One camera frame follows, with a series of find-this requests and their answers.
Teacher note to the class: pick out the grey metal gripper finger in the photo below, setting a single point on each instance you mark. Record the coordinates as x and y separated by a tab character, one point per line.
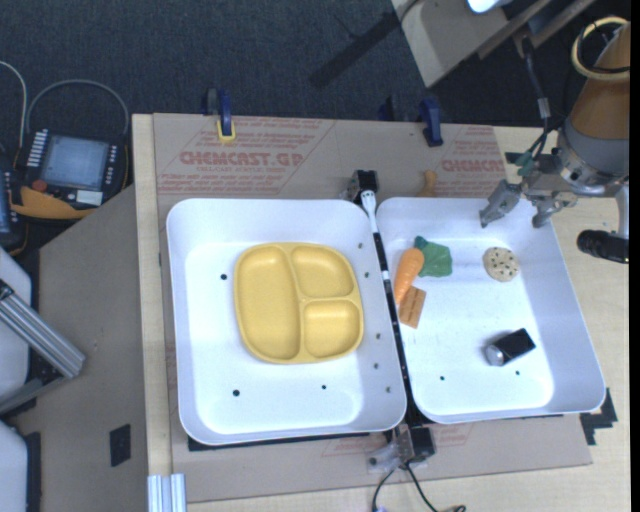
500	200
548	210

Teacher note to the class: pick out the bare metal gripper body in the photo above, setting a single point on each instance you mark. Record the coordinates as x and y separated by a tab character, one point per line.
547	186

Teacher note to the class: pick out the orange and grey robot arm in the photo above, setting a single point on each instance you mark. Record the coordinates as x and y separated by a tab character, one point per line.
600	110

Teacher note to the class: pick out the beige chocolate chip biscuit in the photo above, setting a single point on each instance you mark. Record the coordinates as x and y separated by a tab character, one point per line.
500	264

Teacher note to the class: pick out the tan toy piece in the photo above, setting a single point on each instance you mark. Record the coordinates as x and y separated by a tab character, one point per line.
428	185

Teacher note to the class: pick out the orange carrot with green leaves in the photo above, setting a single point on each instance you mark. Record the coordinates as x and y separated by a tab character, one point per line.
407	272

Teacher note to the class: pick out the thin black and white rod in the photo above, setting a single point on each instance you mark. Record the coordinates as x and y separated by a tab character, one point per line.
385	270

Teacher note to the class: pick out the orange ridged cracker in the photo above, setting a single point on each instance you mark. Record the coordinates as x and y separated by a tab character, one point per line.
412	307

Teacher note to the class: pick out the black can with silver top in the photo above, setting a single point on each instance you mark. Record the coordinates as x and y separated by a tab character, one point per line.
515	345

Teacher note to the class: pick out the white plastic tray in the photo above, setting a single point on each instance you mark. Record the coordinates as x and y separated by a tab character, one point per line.
465	360
280	400

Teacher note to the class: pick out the brown cardboard board red print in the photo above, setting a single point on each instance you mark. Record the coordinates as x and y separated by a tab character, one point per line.
310	150

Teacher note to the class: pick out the yellow divided plate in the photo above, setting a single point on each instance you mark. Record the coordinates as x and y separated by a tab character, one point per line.
270	300

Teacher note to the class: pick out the black cylinder on white bracket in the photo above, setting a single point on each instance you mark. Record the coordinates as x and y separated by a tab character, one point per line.
602	245

